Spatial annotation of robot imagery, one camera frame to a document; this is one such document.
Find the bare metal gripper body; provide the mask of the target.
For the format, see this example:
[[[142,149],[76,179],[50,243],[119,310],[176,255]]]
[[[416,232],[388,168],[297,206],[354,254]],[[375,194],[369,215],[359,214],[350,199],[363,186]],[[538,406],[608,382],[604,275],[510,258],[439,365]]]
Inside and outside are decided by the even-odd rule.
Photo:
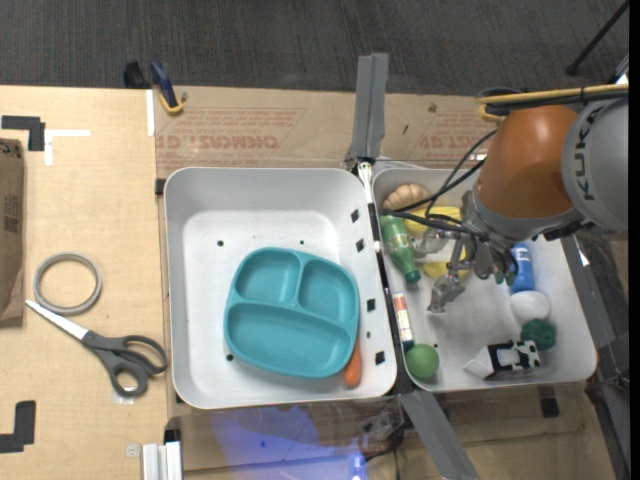
[[[491,276],[496,281],[514,281],[516,278],[516,260],[510,249],[500,248],[471,234],[456,237],[447,268],[451,279],[458,279],[462,271],[474,273],[482,280]]]

